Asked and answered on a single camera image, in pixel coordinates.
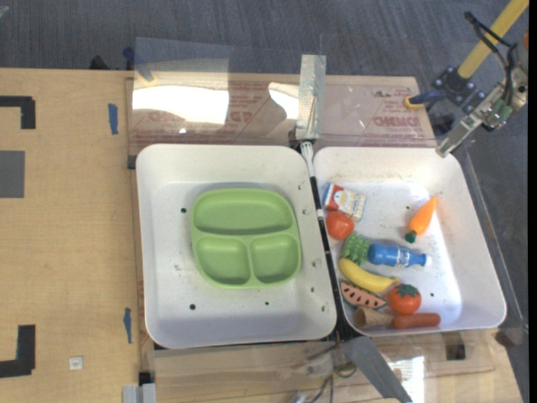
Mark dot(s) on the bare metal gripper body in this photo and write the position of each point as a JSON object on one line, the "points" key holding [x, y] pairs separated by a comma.
{"points": [[505, 99]]}

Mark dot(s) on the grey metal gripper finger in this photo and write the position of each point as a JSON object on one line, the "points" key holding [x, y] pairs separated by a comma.
{"points": [[460, 139], [453, 137]]}

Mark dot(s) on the orange toy carrot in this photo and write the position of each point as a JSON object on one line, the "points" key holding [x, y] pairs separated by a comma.
{"points": [[423, 218]]}

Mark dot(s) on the white orange blue carton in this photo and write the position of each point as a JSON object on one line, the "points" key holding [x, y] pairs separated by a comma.
{"points": [[344, 200]]}

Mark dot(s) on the white plastic tray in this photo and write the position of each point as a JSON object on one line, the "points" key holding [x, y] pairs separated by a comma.
{"points": [[461, 267], [168, 225]]}

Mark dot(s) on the blue bottle white cap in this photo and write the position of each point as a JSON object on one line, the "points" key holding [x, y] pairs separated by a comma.
{"points": [[390, 255]]}

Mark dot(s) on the red toy tomato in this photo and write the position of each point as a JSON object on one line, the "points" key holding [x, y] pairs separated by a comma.
{"points": [[339, 226]]}

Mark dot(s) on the green toy broccoli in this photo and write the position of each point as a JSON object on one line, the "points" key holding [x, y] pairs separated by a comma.
{"points": [[354, 248]]}

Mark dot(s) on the yellow banana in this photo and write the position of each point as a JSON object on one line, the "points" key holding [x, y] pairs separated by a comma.
{"points": [[365, 277]]}

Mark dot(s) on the orange toy fruit green top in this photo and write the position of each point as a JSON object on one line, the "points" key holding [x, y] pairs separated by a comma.
{"points": [[405, 300]]}

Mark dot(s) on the toy watermelon slice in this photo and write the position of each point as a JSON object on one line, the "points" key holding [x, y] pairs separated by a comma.
{"points": [[358, 296]]}

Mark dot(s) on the orange-red toy sausage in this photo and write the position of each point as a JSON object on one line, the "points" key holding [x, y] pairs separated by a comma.
{"points": [[417, 320]]}

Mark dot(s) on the brown toy ice cream cone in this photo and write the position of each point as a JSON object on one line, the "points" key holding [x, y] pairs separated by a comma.
{"points": [[371, 318]]}

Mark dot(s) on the green divided plate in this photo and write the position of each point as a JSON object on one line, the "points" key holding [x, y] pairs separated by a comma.
{"points": [[243, 212]]}

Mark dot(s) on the small white square tile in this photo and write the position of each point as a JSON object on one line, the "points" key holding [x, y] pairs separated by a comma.
{"points": [[76, 362]]}

